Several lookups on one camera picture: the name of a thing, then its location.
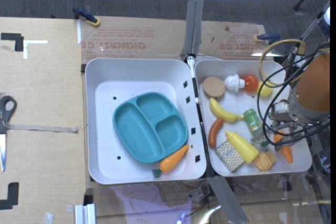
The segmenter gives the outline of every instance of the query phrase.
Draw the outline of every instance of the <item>toy banana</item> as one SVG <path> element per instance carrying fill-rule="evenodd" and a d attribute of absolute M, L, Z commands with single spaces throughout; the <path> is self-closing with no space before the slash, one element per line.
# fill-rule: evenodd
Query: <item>toy banana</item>
<path fill-rule="evenodd" d="M 225 110 L 214 98 L 209 100 L 210 110 L 218 117 L 226 122 L 234 122 L 244 118 L 243 115 L 237 115 L 230 111 Z"/>

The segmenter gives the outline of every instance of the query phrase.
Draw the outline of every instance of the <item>yellow ball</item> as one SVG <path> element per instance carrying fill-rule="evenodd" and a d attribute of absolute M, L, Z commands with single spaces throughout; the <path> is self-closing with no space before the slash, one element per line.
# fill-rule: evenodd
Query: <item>yellow ball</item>
<path fill-rule="evenodd" d="M 261 85 L 262 85 L 262 81 L 259 81 L 258 92 L 259 92 Z M 269 82 L 266 82 L 266 84 L 261 89 L 260 96 L 265 97 L 265 96 L 269 96 L 272 93 L 273 88 L 267 87 L 267 85 L 271 86 L 272 84 L 270 84 Z"/>

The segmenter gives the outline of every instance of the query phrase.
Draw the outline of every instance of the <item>yellow squeeze bottle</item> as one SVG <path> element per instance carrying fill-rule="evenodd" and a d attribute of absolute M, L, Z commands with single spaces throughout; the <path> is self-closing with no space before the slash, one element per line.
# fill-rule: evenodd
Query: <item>yellow squeeze bottle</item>
<path fill-rule="evenodd" d="M 225 133 L 231 145 L 246 163 L 251 163 L 259 155 L 259 150 L 236 132 L 226 130 Z"/>

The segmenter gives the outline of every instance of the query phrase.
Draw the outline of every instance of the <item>yellow cable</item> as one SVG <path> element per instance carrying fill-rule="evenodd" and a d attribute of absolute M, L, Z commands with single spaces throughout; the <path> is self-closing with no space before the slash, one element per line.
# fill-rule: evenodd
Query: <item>yellow cable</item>
<path fill-rule="evenodd" d="M 305 43 L 304 43 L 302 40 L 300 40 L 300 39 L 284 39 L 284 40 L 280 40 L 280 41 L 274 42 L 273 44 L 269 45 L 269 46 L 263 51 L 263 53 L 261 54 L 260 59 L 259 59 L 259 71 L 260 71 L 260 74 L 262 75 L 263 79 L 266 79 L 266 78 L 267 78 L 266 75 L 265 75 L 264 72 L 263 72 L 263 68 L 261 67 L 262 62 L 263 62 L 263 59 L 264 59 L 266 53 L 267 53 L 268 51 L 271 51 L 271 49 L 273 49 L 273 47 L 275 47 L 275 46 L 277 46 L 277 45 L 279 45 L 279 44 L 287 43 L 287 42 L 300 43 L 300 48 L 301 48 L 301 46 L 303 46 L 303 48 L 304 48 L 304 46 L 305 46 Z M 296 77 L 296 78 L 293 79 L 290 83 L 293 83 L 294 81 L 297 81 L 300 77 L 301 77 L 301 76 Z M 271 81 L 271 80 L 268 80 L 268 82 L 271 83 L 271 84 L 273 84 L 274 86 L 279 86 L 279 85 L 281 85 L 281 83 L 275 83 L 275 82 L 273 82 L 273 81 Z"/>

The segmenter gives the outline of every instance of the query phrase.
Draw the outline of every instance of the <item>red tomato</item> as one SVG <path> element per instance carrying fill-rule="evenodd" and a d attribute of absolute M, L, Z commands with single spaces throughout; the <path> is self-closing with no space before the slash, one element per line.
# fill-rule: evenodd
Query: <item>red tomato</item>
<path fill-rule="evenodd" d="M 252 74 L 248 74 L 243 78 L 245 80 L 244 90 L 247 92 L 253 92 L 258 88 L 258 79 Z"/>

